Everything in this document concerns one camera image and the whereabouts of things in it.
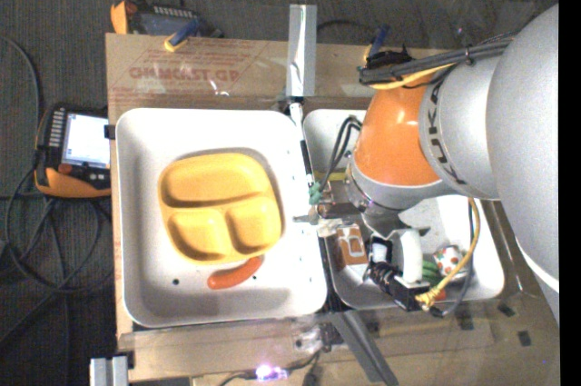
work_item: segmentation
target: button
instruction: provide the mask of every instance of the button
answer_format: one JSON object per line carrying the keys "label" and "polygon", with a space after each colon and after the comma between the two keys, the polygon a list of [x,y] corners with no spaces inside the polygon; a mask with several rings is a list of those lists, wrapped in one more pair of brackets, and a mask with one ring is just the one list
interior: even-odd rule
{"label": "button", "polygon": [[58,173],[71,174],[73,172],[73,166],[70,163],[61,163],[58,165]]}

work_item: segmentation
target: yellow plate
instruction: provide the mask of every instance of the yellow plate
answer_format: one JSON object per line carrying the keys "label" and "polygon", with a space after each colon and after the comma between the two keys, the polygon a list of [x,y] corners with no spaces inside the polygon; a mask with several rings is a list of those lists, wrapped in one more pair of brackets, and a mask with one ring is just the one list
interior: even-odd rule
{"label": "yellow plate", "polygon": [[281,237],[281,213],[262,165],[242,153],[194,156],[158,181],[163,223],[175,249],[197,264],[249,259]]}

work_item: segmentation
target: toy sink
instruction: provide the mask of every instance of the toy sink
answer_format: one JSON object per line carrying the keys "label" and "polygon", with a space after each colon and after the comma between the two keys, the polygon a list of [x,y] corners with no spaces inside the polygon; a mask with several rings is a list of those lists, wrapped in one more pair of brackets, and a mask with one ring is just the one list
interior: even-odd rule
{"label": "toy sink", "polygon": [[[116,125],[123,302],[145,327],[307,315],[327,284],[297,127],[271,111],[138,108]],[[248,280],[210,275],[260,255]]]}

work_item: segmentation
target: orange handle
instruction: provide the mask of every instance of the orange handle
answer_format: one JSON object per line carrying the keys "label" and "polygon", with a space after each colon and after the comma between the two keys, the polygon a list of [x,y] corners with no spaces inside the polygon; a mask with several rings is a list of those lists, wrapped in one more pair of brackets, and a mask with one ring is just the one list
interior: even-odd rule
{"label": "orange handle", "polygon": [[261,268],[261,265],[261,257],[252,257],[239,267],[212,273],[208,278],[208,287],[210,289],[226,289],[236,286],[248,280]]}

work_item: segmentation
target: device screen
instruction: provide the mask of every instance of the device screen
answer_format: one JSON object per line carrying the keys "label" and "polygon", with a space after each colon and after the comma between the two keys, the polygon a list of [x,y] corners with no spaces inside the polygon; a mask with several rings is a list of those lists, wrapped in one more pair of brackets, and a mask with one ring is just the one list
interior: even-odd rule
{"label": "device screen", "polygon": [[104,136],[107,118],[68,113],[64,132],[63,163],[109,169],[109,140]]}

